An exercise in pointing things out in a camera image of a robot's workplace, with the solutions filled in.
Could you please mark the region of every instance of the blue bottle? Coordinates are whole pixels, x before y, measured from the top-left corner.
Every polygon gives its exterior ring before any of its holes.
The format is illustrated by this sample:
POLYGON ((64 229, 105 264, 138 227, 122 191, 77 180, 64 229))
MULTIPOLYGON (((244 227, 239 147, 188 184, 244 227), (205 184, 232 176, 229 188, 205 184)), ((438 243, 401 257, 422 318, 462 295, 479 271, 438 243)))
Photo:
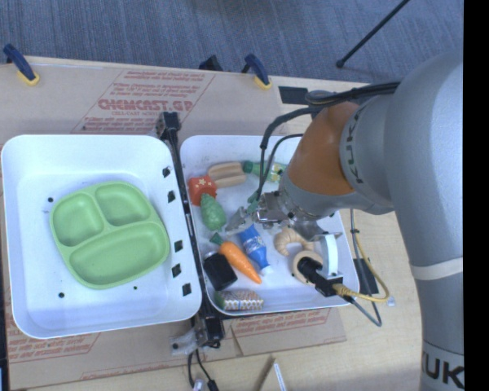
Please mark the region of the blue bottle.
POLYGON ((252 224, 248 229, 241 231, 239 237, 247 256, 259 265, 261 275, 270 273, 271 266, 267 260, 267 247, 255 226, 252 224))

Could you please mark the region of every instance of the gray carpet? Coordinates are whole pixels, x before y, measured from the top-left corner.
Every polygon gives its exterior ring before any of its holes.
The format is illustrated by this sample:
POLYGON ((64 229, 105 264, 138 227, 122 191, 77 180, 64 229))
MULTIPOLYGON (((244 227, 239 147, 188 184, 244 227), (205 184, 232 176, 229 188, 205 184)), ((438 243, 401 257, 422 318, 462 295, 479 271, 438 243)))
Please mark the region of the gray carpet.
MULTIPOLYGON (((382 82, 463 50, 464 0, 411 0, 337 68, 400 2, 0 0, 0 62, 11 43, 26 55, 174 68, 197 68, 216 55, 224 70, 239 72, 253 52, 271 75, 382 82)), ((0 359, 4 340, 0 320, 0 359)))

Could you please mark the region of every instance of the toy carrot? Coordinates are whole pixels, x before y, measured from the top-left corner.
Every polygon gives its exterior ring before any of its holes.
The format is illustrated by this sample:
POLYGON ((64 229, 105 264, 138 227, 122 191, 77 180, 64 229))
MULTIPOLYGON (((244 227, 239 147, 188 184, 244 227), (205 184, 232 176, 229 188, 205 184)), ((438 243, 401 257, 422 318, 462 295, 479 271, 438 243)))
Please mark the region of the toy carrot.
POLYGON ((239 247, 230 240, 223 240, 219 233, 214 233, 210 238, 210 242, 219 245, 219 253, 224 255, 230 265, 236 268, 243 275, 246 275, 252 281, 261 283, 261 277, 252 265, 252 262, 248 260, 245 253, 239 249, 239 247))

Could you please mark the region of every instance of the green toy vegetable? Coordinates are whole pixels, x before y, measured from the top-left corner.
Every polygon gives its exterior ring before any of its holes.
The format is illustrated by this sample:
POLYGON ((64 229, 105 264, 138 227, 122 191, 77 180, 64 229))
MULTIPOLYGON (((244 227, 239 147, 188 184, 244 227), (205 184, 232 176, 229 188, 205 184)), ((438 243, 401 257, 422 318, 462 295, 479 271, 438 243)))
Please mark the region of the green toy vegetable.
POLYGON ((220 203, 210 194, 201 195, 201 216, 203 223, 212 231, 218 231, 227 222, 227 215, 220 203))

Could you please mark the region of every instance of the yellow cable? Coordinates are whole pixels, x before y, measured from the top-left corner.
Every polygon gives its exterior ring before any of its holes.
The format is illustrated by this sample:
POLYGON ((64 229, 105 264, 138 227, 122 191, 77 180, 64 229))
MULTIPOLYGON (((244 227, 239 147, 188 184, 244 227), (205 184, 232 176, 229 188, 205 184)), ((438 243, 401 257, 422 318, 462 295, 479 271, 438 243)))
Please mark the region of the yellow cable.
POLYGON ((353 237, 354 237, 354 242, 357 243, 357 247, 359 248, 360 254, 362 255, 362 258, 364 259, 364 262, 366 262, 366 266, 368 269, 372 272, 373 276, 377 279, 379 284, 382 286, 384 289, 385 297, 383 298, 377 298, 377 297, 371 297, 366 294, 361 294, 360 292, 355 292, 353 290, 350 290, 346 285, 337 283, 333 285, 333 289, 337 292, 337 295, 339 296, 350 296, 350 297, 358 297, 358 298, 363 298, 364 300, 369 300, 369 301, 374 301, 377 303, 384 303, 387 302, 390 299, 390 290, 386 287, 384 281, 382 281, 381 277, 375 272, 373 269, 371 263, 369 262, 368 258, 366 257, 366 254, 364 253, 364 250, 359 242, 359 239, 357 238, 357 234, 353 232, 353 237))

